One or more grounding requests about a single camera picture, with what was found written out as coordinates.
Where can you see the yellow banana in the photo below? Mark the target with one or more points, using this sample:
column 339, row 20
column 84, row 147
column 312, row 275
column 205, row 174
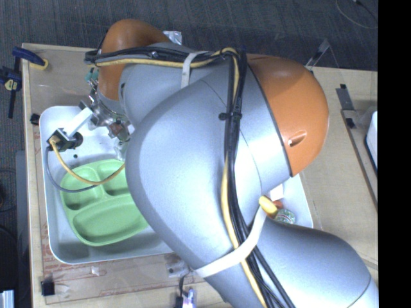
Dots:
column 268, row 205

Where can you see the green divided plate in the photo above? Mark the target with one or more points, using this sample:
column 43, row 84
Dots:
column 102, row 217

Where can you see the small orange toy food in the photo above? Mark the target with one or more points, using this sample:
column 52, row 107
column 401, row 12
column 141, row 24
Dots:
column 278, row 203

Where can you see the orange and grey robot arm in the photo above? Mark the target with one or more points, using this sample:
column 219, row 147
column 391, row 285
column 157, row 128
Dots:
column 205, row 146

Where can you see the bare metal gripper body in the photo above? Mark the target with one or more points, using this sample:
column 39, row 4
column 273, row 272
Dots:
column 107, row 119

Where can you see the green and white packet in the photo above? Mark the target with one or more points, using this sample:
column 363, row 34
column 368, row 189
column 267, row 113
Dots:
column 285, row 217

